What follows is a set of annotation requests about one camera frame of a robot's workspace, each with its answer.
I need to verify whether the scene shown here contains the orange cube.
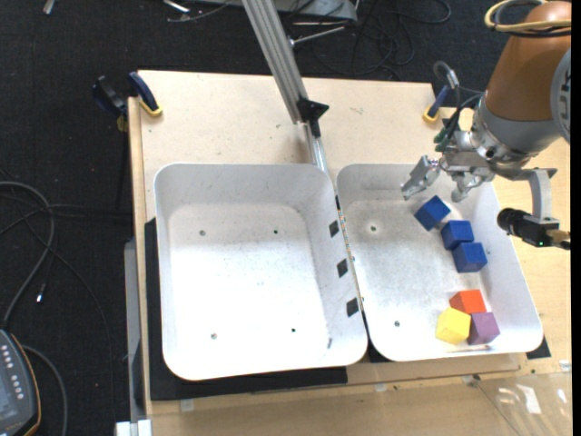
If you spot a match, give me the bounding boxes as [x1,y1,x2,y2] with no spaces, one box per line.
[448,289,487,315]

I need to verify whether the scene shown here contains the white plastic tray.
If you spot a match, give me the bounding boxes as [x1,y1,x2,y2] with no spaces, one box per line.
[153,162,369,382]
[336,163,545,363]

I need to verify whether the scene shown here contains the pale wood board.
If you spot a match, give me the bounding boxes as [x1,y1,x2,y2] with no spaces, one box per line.
[127,69,573,420]

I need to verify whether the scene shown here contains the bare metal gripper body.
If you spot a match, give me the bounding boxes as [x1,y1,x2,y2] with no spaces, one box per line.
[438,129,500,180]

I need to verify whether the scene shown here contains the yellow cube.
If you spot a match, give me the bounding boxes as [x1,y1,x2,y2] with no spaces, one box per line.
[435,306,473,346]

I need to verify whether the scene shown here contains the black cylinder on white bracket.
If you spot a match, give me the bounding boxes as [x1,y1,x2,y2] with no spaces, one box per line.
[496,166,562,248]

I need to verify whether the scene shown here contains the blue cube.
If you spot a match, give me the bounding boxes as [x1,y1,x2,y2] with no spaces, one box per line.
[413,194,452,233]
[451,241,488,274]
[439,219,476,251]

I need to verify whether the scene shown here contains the purple cube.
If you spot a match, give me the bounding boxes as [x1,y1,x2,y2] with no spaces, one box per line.
[467,311,501,346]

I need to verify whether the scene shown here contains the thin black and white rod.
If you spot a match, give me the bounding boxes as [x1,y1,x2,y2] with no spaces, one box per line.
[334,193,366,317]

